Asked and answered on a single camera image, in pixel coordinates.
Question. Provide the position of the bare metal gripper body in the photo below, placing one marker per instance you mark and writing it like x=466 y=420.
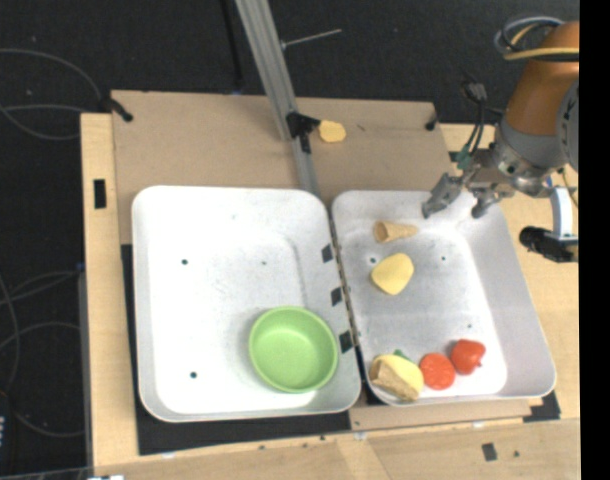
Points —
x=505 y=172

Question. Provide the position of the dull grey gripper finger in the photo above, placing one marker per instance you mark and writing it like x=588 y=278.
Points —
x=485 y=201
x=440 y=197

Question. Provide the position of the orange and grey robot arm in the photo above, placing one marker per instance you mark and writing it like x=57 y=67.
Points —
x=541 y=98

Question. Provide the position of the tan ice cream cone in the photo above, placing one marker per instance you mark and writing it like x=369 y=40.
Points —
x=392 y=231

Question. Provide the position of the yellow rounded toy food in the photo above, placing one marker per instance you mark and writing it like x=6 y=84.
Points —
x=392 y=274

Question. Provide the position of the white plastic tray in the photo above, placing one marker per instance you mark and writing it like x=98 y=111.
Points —
x=235 y=298
x=445 y=298

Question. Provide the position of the small yellow biscuit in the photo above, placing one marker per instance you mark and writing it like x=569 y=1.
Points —
x=332 y=131

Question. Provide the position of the brown cardboard board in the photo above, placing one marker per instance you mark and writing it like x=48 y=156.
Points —
x=285 y=153

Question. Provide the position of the green toy piece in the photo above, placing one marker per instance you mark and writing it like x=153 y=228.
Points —
x=401 y=354

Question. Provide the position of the orange round toy fruit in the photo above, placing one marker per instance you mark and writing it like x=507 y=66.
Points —
x=437 y=371

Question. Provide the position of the yellow toy cheese wedge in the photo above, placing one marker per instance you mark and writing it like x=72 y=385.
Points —
x=397 y=377

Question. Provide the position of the green bowl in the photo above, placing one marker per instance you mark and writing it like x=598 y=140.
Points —
x=293 y=349

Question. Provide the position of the black cylinder on white bracket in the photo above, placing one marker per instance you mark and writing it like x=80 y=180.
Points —
x=552 y=235

